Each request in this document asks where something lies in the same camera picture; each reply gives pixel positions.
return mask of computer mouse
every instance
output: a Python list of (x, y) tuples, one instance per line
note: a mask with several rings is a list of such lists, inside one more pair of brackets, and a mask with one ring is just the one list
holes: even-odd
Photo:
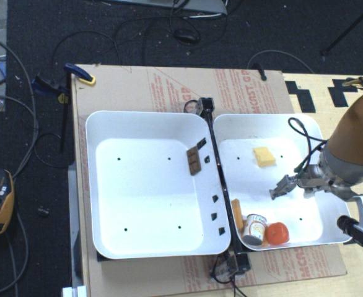
[(178, 28), (173, 31), (173, 35), (176, 40), (188, 45), (195, 45), (200, 41), (198, 34), (187, 28)]

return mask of blue clamp handle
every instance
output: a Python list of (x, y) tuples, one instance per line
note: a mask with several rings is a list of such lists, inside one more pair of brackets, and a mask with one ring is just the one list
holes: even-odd
[(70, 64), (68, 62), (63, 66), (63, 69), (66, 72), (76, 75), (78, 78), (84, 79), (88, 82), (91, 82), (94, 79), (85, 70), (81, 69), (80, 67), (77, 67), (76, 65)]

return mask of orange object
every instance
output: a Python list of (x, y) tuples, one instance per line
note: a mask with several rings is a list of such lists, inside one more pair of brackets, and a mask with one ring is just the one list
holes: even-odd
[(266, 228), (266, 240), (269, 244), (278, 245), (286, 243), (289, 240), (289, 230), (282, 222), (270, 224)]

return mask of white plastic tray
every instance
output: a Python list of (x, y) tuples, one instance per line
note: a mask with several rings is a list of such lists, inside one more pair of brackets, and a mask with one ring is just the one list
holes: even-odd
[[(255, 213), (266, 217), (268, 224), (283, 222), (289, 229), (289, 242), (278, 246), (244, 243), (252, 250), (343, 243), (350, 239), (337, 227), (341, 215), (350, 215), (347, 204), (333, 194), (322, 191), (305, 199), (304, 191), (296, 187), (285, 196), (271, 199), (269, 190), (285, 174), (294, 175), (294, 168), (308, 154), (306, 138), (287, 123), (290, 117), (299, 118), (310, 136), (322, 138), (317, 123), (304, 114), (223, 114), (214, 121), (230, 200), (239, 199), (243, 219)], [(313, 147), (318, 144), (314, 140), (311, 143)], [(257, 165), (253, 148), (263, 146), (275, 156), (275, 165)], [(318, 153), (311, 158), (312, 164), (317, 162)]]
[[(229, 222), (202, 118), (98, 111), (86, 133), (93, 240), (101, 255), (193, 256), (228, 248)], [(192, 176), (186, 151), (203, 138), (202, 170)]]

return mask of yellow clamp pad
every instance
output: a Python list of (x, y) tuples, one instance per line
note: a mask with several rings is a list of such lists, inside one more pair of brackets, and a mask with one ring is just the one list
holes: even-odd
[(90, 75), (92, 77), (92, 80), (89, 82), (88, 80), (82, 79), (82, 78), (78, 78), (79, 81), (81, 81), (83, 84), (86, 84), (88, 86), (93, 86), (96, 83), (96, 78), (93, 75)]

